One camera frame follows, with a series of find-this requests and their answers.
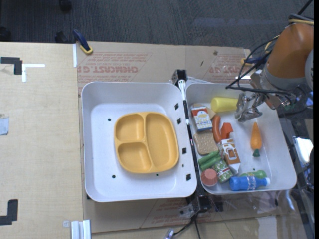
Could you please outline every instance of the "gray floor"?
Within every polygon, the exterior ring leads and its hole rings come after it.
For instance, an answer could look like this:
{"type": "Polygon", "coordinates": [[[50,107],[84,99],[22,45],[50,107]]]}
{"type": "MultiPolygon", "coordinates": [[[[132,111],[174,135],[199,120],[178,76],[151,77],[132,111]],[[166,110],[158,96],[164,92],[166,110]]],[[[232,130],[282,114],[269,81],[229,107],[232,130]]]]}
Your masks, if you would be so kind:
{"type": "MultiPolygon", "coordinates": [[[[2,0],[1,26],[15,42],[54,43],[63,31],[88,41],[254,48],[287,25],[308,0],[2,0]]],[[[314,3],[304,16],[313,17],[314,3]]]]}

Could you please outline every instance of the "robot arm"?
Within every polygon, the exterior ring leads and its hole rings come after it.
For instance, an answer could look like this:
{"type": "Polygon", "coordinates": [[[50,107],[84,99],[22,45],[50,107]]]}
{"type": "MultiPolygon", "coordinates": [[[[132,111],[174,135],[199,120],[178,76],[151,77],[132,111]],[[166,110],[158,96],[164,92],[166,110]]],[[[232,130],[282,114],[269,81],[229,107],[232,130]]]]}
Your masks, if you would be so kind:
{"type": "Polygon", "coordinates": [[[257,106],[271,109],[295,102],[292,90],[307,83],[313,89],[314,28],[305,23],[289,24],[279,35],[262,70],[251,75],[252,95],[242,92],[235,117],[240,122],[262,115],[257,106]]]}

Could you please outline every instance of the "yellow cup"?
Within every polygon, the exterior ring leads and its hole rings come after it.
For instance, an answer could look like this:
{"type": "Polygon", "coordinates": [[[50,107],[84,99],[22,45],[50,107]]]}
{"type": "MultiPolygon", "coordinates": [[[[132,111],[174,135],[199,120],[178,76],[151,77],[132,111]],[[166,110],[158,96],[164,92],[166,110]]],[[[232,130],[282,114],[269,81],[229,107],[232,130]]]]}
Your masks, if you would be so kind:
{"type": "Polygon", "coordinates": [[[237,101],[236,98],[215,97],[211,100],[210,107],[216,113],[235,111],[237,101]]]}

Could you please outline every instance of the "wooden surface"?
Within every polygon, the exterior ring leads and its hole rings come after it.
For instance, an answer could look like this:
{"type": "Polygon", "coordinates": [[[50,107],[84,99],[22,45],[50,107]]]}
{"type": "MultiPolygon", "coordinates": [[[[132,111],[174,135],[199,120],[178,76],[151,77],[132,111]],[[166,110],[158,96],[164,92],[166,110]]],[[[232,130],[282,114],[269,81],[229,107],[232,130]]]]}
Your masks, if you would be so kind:
{"type": "MultiPolygon", "coordinates": [[[[27,69],[26,83],[13,74],[12,65],[0,64],[0,114],[9,116],[9,134],[0,136],[0,216],[6,215],[8,200],[19,200],[18,219],[0,226],[0,238],[68,239],[70,230],[63,227],[63,221],[83,220],[72,45],[1,43],[0,56],[19,57],[24,64],[45,64],[45,68],[27,69]]],[[[203,239],[306,238],[294,202],[284,216],[200,223],[198,228],[203,239]]],[[[163,238],[167,230],[116,231],[92,238],[163,238]]],[[[197,238],[195,225],[176,238],[197,238]]]]}

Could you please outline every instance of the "chair wheel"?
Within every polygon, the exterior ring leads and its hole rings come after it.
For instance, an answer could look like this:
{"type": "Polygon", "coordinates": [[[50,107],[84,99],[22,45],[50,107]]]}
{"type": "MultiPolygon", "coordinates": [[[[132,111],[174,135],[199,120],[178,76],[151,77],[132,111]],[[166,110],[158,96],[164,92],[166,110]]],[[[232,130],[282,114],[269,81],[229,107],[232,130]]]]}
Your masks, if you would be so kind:
{"type": "Polygon", "coordinates": [[[11,32],[5,27],[0,27],[0,41],[11,41],[11,32]]]}
{"type": "Polygon", "coordinates": [[[71,0],[59,0],[61,11],[69,11],[72,8],[71,0]]]}

